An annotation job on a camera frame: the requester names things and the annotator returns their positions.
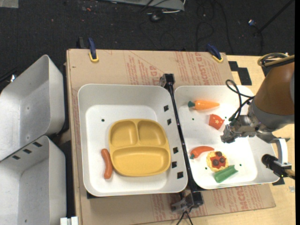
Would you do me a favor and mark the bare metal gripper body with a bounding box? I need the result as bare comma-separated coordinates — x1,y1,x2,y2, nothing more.
231,115,261,140

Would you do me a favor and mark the red wedge with yellow stars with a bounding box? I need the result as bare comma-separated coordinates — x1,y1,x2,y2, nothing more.
208,113,225,130

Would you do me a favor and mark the yellow pizza with red topping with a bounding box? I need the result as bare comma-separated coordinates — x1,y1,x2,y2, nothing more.
206,150,230,173

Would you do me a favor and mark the red chili pepper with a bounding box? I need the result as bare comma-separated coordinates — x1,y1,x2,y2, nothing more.
189,145,215,160

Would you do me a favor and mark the orange carrot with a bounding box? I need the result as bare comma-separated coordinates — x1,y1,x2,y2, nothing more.
187,99,220,111

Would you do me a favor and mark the green celery stick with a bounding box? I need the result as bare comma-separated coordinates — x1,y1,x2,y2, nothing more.
213,165,239,184

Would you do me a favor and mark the white plastic tray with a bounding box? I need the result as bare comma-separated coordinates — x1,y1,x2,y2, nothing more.
0,135,68,225
173,85,281,190
77,83,189,197
0,54,66,161

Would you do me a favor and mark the thin black rod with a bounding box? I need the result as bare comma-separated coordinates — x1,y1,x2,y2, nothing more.
166,83,196,193

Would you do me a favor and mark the yellow divided plate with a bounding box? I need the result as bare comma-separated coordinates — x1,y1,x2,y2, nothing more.
108,119,172,178

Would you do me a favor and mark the brown cardboard board red print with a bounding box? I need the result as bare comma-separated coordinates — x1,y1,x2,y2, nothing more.
66,48,277,225

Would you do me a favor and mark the orange sausage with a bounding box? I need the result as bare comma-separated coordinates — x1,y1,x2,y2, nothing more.
101,148,114,180

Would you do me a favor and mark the black computer mouse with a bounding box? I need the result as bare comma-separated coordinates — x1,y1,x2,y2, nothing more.
150,10,164,23

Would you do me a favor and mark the black cylinder on white bracket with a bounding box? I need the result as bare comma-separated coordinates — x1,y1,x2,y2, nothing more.
261,137,293,177

